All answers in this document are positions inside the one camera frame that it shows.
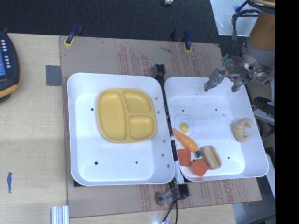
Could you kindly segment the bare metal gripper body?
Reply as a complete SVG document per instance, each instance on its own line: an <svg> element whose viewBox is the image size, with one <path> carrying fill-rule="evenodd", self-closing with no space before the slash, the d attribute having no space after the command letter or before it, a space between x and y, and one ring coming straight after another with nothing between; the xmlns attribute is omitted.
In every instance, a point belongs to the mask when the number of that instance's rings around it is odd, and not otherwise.
<svg viewBox="0 0 299 224"><path fill-rule="evenodd" d="M239 78L250 82L256 80L259 83L266 83L272 67L259 63L251 55L232 56L223 62L225 75L230 78Z"/></svg>

